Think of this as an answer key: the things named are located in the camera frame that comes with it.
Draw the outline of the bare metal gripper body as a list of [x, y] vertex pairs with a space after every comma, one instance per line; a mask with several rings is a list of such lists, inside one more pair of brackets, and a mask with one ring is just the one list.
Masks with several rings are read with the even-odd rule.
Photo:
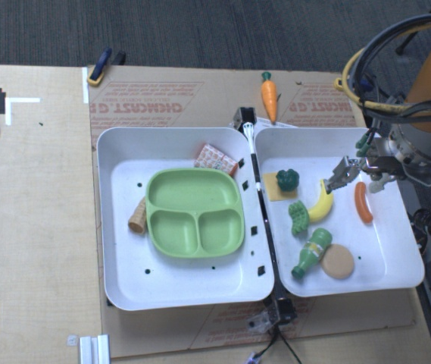
[[376, 137], [365, 154], [365, 171], [371, 176], [384, 174], [403, 180], [413, 161], [413, 152], [400, 141], [390, 137]]

